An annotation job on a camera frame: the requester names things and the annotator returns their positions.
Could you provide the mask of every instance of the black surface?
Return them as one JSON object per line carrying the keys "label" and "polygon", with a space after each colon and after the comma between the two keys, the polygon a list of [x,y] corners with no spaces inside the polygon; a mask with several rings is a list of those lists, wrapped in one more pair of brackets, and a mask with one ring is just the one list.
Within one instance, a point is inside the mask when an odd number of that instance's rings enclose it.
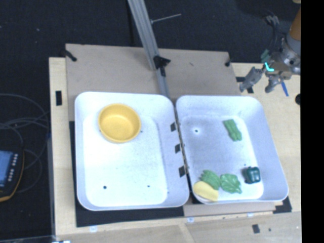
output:
{"label": "black surface", "polygon": [[77,227],[108,224],[113,222],[176,218],[184,216],[182,207],[125,211],[89,211],[85,209],[76,196],[74,124],[73,121],[69,122]]}
{"label": "black surface", "polygon": [[[181,14],[154,23],[159,48],[227,51],[232,62],[260,62],[272,34],[263,17],[273,12],[287,32],[300,7],[291,0],[145,3],[151,19]],[[64,54],[66,43],[141,47],[134,26],[126,0],[0,0],[0,93],[26,96],[49,111],[49,57],[69,56]],[[0,122],[27,115],[24,103],[0,100]],[[43,130],[31,128],[24,136],[30,148],[39,150]],[[42,176],[33,189],[0,203],[0,240],[51,233],[45,153],[41,161]],[[38,168],[25,172],[22,185],[38,176]]]}
{"label": "black surface", "polygon": [[273,214],[277,213],[290,213],[292,211],[292,205],[290,204],[289,197],[287,196],[286,199],[282,201],[282,205],[276,206],[275,211]]}

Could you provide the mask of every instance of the green toy vegetable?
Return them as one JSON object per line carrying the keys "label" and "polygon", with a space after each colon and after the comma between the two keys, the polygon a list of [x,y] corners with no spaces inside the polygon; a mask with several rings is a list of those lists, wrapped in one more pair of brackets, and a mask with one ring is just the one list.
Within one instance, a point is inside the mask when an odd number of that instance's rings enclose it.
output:
{"label": "green toy vegetable", "polygon": [[200,179],[205,183],[208,183],[215,190],[218,190],[221,186],[221,179],[211,170],[204,170]]}
{"label": "green toy vegetable", "polygon": [[228,135],[233,141],[242,140],[242,133],[238,130],[233,119],[224,120],[223,124],[228,131]]}
{"label": "green toy vegetable", "polygon": [[253,184],[261,181],[260,170],[258,167],[248,167],[243,171],[246,183]]}
{"label": "green toy vegetable", "polygon": [[221,187],[224,191],[229,193],[242,193],[239,182],[236,175],[224,174],[221,175]]}

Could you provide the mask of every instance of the green pepper toy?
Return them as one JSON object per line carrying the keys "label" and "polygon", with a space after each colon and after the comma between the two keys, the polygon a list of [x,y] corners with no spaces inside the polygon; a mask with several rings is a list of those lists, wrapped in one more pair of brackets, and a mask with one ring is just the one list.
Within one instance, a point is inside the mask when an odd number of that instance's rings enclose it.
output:
{"label": "green pepper toy", "polygon": [[254,184],[261,181],[260,170],[258,167],[248,167],[243,171],[246,183]]}

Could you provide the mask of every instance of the metal pole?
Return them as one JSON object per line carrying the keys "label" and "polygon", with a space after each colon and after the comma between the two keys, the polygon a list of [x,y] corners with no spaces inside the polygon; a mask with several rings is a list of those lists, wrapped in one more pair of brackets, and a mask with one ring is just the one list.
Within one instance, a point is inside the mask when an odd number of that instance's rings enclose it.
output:
{"label": "metal pole", "polygon": [[156,71],[157,81],[160,93],[170,97],[165,75],[162,75],[161,69],[157,69],[154,63],[154,57],[159,56],[158,47],[153,33],[151,21],[148,17],[144,0],[128,0],[132,15],[146,52],[149,65],[152,70]]}

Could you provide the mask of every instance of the blue wire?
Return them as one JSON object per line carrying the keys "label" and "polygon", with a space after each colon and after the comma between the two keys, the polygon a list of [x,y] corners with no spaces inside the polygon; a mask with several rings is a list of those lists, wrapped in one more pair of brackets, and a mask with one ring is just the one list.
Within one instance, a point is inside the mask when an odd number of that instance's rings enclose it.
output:
{"label": "blue wire", "polygon": [[288,94],[288,90],[287,90],[287,87],[286,87],[284,81],[281,82],[281,86],[282,86],[282,89],[283,89],[283,91],[285,92],[286,96],[289,96],[289,94]]}

